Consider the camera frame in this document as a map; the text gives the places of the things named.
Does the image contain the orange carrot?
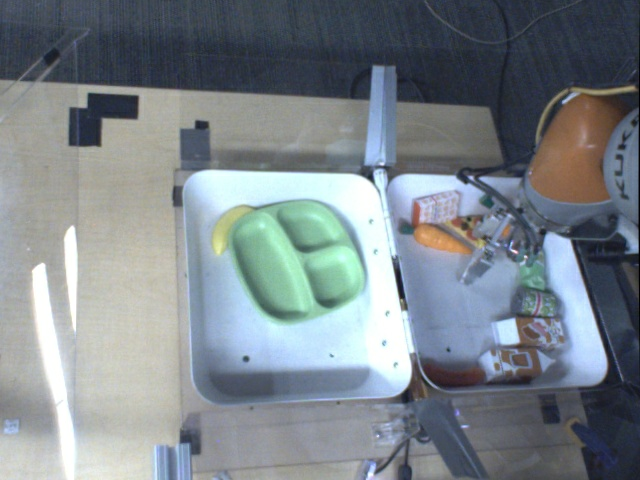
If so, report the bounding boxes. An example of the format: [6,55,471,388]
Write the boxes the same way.
[399,222,474,256]

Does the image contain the brown and white carton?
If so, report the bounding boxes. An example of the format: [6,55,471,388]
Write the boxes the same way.
[477,347,557,385]
[490,316,567,352]

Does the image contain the yellow banana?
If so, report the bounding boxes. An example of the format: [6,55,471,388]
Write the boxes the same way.
[212,204,257,257]

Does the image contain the green can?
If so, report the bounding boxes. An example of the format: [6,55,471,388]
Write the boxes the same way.
[511,287,559,319]

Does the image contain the green divided plate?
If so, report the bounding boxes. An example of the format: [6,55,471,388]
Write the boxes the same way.
[228,199,368,326]

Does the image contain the pizza slice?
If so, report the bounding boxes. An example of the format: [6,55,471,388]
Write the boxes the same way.
[444,214,513,250]

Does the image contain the green packet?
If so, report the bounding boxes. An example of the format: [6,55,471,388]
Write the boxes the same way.
[517,250,548,292]

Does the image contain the red sausage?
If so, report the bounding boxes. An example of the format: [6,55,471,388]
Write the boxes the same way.
[423,362,487,389]

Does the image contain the white plastic tray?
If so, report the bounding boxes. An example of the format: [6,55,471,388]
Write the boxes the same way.
[181,169,414,407]
[387,173,610,395]

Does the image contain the orange and white carton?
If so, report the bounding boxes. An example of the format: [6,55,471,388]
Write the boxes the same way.
[411,189,462,227]

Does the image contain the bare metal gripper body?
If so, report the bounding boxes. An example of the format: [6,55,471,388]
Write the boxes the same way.
[474,206,542,265]

